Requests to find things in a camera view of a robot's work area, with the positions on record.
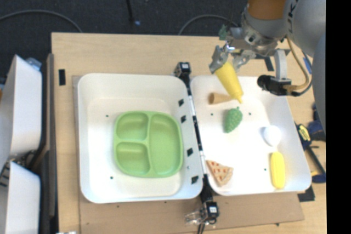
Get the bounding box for white egg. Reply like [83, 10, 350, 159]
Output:
[260, 125, 282, 147]

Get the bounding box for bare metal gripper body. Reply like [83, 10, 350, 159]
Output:
[228, 25, 278, 59]

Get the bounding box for black block with thin wires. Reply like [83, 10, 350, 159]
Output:
[200, 199, 219, 219]
[174, 61, 191, 76]

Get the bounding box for white plastic tray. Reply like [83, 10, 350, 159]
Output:
[189, 74, 313, 197]
[77, 72, 204, 204]

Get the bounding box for green grapes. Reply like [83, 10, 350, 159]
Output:
[223, 106, 244, 134]

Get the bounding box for brown ice cream cone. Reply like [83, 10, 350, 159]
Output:
[208, 92, 233, 105]

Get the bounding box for yellow squeeze bottle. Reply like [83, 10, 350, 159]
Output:
[214, 60, 245, 105]

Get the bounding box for green divided plate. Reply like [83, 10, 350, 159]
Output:
[112, 110, 184, 179]

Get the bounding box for yellow corn cob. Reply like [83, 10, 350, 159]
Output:
[269, 151, 287, 190]

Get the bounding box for thin black and white rod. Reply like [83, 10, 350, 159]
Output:
[182, 73, 212, 202]

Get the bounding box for pizza slice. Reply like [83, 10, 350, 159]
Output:
[206, 159, 235, 188]

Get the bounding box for black cylinder on white bracket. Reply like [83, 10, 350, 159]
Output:
[257, 49, 293, 96]

